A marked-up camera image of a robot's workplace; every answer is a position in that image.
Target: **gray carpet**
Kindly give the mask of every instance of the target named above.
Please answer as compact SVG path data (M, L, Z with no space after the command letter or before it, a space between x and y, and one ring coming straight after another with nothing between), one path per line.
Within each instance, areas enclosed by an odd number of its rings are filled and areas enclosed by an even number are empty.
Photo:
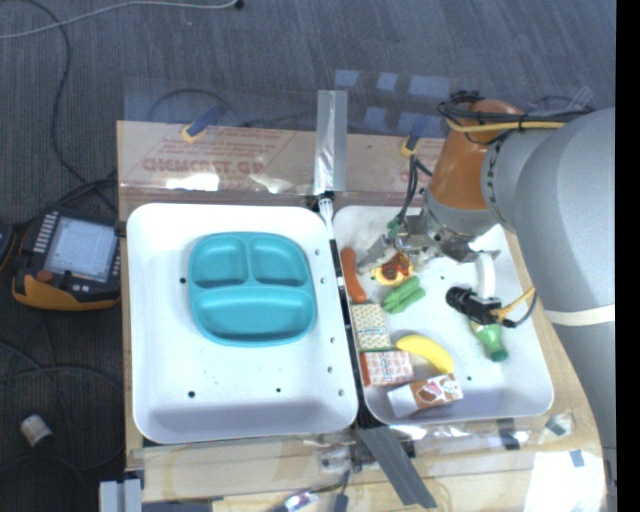
M5 0L0 34L109 5ZM564 106L587 87L592 107L614 106L616 9L614 0L247 0L243 9L216 11L129 6L64 32L0 36L0 220L20 227L83 182L113 176L116 121L148 118L152 108L153 120L189 119L212 98L194 89L214 91L241 123L254 120L265 99L299 98L290 113L271 101L266 118L285 112L287 127L305 129L315 92L346 88L350 129L377 133L402 133L394 109L415 84L428 89L421 94L430 111L458 87L525 109ZM389 77L390 94L376 92ZM178 89L186 90L172 95ZM385 109L384 119L368 117L371 106ZM440 133L436 123L429 135ZM116 194L106 186L69 206L110 217L110 203ZM13 300L10 280L7 265L0 510L97 511L98 483L121 477L124 461L121 311L30 310ZM99 373L23 373L56 365ZM55 457L34 458L18 430L33 412L54 432Z

